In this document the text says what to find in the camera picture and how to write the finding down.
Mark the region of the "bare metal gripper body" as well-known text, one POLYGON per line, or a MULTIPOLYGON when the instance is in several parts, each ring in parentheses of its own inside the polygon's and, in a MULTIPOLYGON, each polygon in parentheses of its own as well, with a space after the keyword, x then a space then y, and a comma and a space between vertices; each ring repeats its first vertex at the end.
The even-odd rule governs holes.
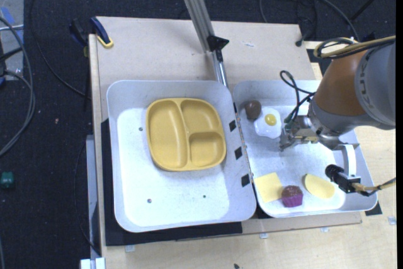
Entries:
POLYGON ((297 115, 285 124, 284 135, 298 138, 299 144, 320 143, 328 149, 336 149, 341 144, 338 133, 325 127, 316 118, 303 115, 297 115))

